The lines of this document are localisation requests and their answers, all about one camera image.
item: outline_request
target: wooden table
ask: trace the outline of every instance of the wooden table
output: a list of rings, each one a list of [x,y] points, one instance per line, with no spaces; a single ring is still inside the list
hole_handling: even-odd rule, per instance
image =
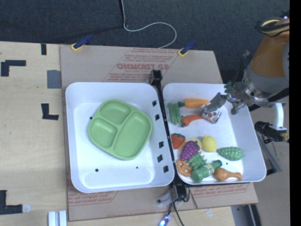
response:
[[[10,66],[0,77],[0,190],[7,190],[7,205],[27,204],[30,212],[0,215],[0,225],[47,225],[49,211],[67,210],[66,167],[61,89],[48,89],[47,71],[60,70],[59,45],[0,42],[0,62],[26,60]],[[58,120],[43,120],[41,104]],[[180,211],[186,226],[234,226],[230,207]],[[170,226],[180,225],[175,213]],[[105,218],[76,225],[158,225],[164,213]]]

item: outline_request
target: cardboard box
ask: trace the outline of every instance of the cardboard box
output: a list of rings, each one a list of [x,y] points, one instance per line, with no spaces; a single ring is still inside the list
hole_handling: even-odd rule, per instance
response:
[[[166,212],[156,197],[168,186],[85,194],[71,182],[65,90],[74,82],[145,82],[151,70],[161,70],[162,88],[172,82],[221,84],[213,51],[191,50],[179,57],[176,49],[84,46],[78,52],[60,45],[63,120],[69,221]],[[252,183],[190,188],[191,197],[178,210],[203,209],[258,202]]]

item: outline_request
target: blue clamp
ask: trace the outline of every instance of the blue clamp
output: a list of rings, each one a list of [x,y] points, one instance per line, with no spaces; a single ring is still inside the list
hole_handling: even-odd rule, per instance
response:
[[[83,45],[88,44],[90,41],[93,40],[93,35],[87,35],[81,38],[78,42],[71,45],[71,49],[73,51],[79,51],[83,48]]]
[[[187,44],[184,48],[178,51],[178,56],[184,57],[187,54],[188,50],[192,49],[196,44],[197,44],[196,42],[191,42]]]

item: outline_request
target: green bottle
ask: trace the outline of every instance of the green bottle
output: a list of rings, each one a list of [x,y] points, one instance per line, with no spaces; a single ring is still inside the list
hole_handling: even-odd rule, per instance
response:
[[[215,169],[219,168],[222,166],[222,161],[221,160],[216,160],[212,163],[206,163],[205,165],[199,167],[196,170],[193,170],[191,173],[191,178],[195,182],[200,182],[204,178],[214,174]]]

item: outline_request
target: green plate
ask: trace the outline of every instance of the green plate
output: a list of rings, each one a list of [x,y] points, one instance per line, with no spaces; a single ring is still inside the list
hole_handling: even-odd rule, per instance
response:
[[[131,160],[139,155],[152,132],[147,114],[121,101],[105,101],[93,116],[88,134],[90,140],[106,153]]]

